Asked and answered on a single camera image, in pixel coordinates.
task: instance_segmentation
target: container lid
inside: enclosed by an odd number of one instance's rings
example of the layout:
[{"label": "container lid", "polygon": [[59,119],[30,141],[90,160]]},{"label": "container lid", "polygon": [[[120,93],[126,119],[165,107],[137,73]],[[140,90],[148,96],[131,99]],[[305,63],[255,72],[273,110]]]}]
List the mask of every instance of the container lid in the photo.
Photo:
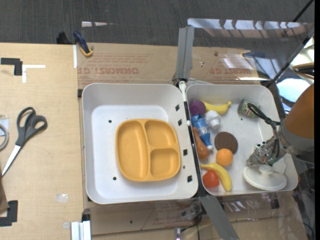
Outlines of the container lid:
[{"label": "container lid", "polygon": [[281,190],[287,185],[286,176],[274,171],[267,164],[246,166],[243,170],[243,177],[250,185],[266,191]]},{"label": "container lid", "polygon": [[213,150],[214,149],[214,146],[213,145],[208,145],[206,146],[208,150]]}]

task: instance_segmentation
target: scissor handle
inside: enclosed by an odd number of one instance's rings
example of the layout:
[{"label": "scissor handle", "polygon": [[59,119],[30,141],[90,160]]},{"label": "scissor handle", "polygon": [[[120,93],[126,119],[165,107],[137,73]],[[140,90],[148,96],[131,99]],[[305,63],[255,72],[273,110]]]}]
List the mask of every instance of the scissor handle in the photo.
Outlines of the scissor handle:
[{"label": "scissor handle", "polygon": [[[31,111],[31,113],[25,119],[24,125],[20,126],[21,118],[27,111]],[[39,122],[43,122],[43,125],[36,128],[36,124]],[[30,139],[30,137],[46,129],[48,123],[45,117],[43,117],[42,115],[36,115],[35,109],[29,106],[19,113],[16,120],[16,126],[18,128],[18,139],[16,140],[15,144],[22,147],[26,143],[26,141]]]},{"label": "scissor handle", "polygon": [[[43,124],[36,128],[37,123],[42,122]],[[36,115],[31,119],[30,127],[26,130],[24,143],[27,142],[33,135],[45,130],[48,127],[47,120],[42,115]]]}]

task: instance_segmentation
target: scissors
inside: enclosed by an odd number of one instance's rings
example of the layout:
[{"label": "scissors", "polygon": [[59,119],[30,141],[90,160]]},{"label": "scissors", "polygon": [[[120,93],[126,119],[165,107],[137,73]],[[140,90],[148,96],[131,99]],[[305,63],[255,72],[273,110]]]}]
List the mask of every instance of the scissors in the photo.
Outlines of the scissors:
[{"label": "scissors", "polygon": [[[22,117],[27,115],[27,113],[29,113],[29,115],[25,119],[24,125],[20,126]],[[43,123],[43,124],[36,128],[36,125],[38,123]],[[9,169],[9,167],[11,166],[15,158],[17,157],[21,148],[26,144],[26,142],[36,133],[39,133],[45,130],[48,127],[48,123],[44,116],[36,115],[35,109],[29,106],[23,109],[18,115],[16,120],[16,126],[18,128],[18,139],[16,140],[14,149],[4,166],[4,169],[2,171],[2,176],[5,175],[5,173],[7,172],[7,170]]]}]

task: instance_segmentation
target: toy orange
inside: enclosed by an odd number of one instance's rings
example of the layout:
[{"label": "toy orange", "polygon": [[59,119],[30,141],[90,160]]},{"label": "toy orange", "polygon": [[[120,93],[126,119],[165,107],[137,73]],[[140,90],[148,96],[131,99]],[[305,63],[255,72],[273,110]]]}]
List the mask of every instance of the toy orange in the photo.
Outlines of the toy orange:
[{"label": "toy orange", "polygon": [[230,149],[227,149],[227,148],[219,149],[215,155],[216,162],[221,166],[230,165],[233,159],[234,159],[234,154],[231,152]]}]

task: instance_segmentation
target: black tape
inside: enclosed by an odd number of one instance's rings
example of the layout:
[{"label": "black tape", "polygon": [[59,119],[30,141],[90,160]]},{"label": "black tape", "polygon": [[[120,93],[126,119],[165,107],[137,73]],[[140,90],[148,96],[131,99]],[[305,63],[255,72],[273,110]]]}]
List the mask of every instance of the black tape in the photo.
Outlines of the black tape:
[{"label": "black tape", "polygon": [[82,97],[82,92],[83,91],[84,91],[84,89],[78,89],[78,93],[77,93],[78,98]]},{"label": "black tape", "polygon": [[19,58],[1,58],[2,65],[14,65],[15,76],[22,76],[22,63]]},{"label": "black tape", "polygon": [[12,226],[12,222],[18,220],[18,201],[9,201],[6,217],[0,217],[0,227]]},{"label": "black tape", "polygon": [[82,214],[81,222],[90,221],[90,214]]}]

